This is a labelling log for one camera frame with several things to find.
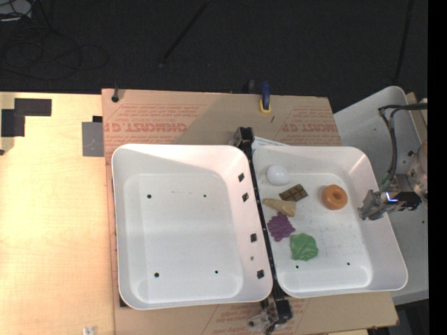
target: metal bracket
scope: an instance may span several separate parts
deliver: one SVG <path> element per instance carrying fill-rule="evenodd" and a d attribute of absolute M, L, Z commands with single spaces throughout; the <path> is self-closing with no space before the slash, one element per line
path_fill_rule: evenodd
<path fill-rule="evenodd" d="M 270 245 L 270 238 L 268 235 L 267 224 L 265 223 L 264 219 L 263 208 L 261 205 L 261 198 L 259 196 L 258 182 L 256 181 L 256 174 L 253 165 L 251 145 L 253 144 L 254 140 L 255 139 L 254 139 L 253 128 L 239 127 L 236 130 L 232 144 L 235 147 L 242 150 L 249 160 L 251 180 L 253 181 L 254 195 L 256 197 L 256 203 L 258 205 L 259 219 L 261 221 L 261 226 L 263 229 L 265 247 L 267 249 L 267 255 L 270 263 L 270 271 L 272 272 L 273 277 L 272 296 L 274 303 L 268 310 L 266 310 L 265 312 L 264 311 L 261 312 L 261 314 L 257 315 L 258 317 L 255 317 L 255 319 L 252 321 L 254 325 L 258 324 L 259 326 L 260 323 L 263 323 L 264 327 L 267 324 L 267 322 L 270 322 L 269 319 L 272 319 L 272 324 L 270 324 L 270 326 L 266 329 L 267 331 L 266 334 L 271 334 L 276 324 L 286 323 L 293 317 L 293 313 L 291 305 L 289 304 L 288 300 L 285 299 L 285 294 L 281 289 L 281 287 L 279 286 L 277 271 L 274 266 L 272 247 Z M 263 309 L 265 310 L 268 307 L 268 301 L 267 303 L 265 301 L 261 302 L 261 305 L 263 305 Z"/>
<path fill-rule="evenodd" d="M 369 190 L 363 200 L 363 206 L 358 208 L 358 214 L 362 220 L 369 218 L 375 221 L 382 218 L 385 212 L 404 211 L 405 209 L 413 211 L 421 202 L 421 198 L 413 191 L 381 193 Z"/>

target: orange ring toy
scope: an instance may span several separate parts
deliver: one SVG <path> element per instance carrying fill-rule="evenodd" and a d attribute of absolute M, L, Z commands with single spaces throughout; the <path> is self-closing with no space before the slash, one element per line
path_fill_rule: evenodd
<path fill-rule="evenodd" d="M 348 195 L 340 186 L 329 185 L 323 190 L 321 200 L 328 209 L 341 209 L 348 203 Z"/>

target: black floor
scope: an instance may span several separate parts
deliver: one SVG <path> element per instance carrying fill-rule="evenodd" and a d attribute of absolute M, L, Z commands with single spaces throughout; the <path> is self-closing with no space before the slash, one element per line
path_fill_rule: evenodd
<path fill-rule="evenodd" d="M 211 0 L 163 68 L 205 0 L 28 1 L 31 19 L 0 15 L 0 90 L 241 92 L 265 80 L 272 94 L 327 96 L 334 112 L 390 85 L 427 97 L 428 0 Z"/>

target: purple toy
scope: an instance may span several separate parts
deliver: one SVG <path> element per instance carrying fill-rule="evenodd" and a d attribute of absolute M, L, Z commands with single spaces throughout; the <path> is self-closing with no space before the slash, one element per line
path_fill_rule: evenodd
<path fill-rule="evenodd" d="M 276 242 L 281 241 L 283 238 L 290 237 L 292 232 L 295 232 L 295 228 L 288 220 L 286 215 L 278 212 L 276 216 L 273 216 L 267 223 L 268 230 Z"/>

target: white ball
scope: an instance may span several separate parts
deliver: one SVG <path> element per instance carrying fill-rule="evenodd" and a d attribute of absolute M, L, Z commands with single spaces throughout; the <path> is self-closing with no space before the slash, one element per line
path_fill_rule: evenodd
<path fill-rule="evenodd" d="M 267 169 L 267 180 L 275 186 L 284 186 L 290 182 L 291 175 L 283 166 L 271 165 Z"/>

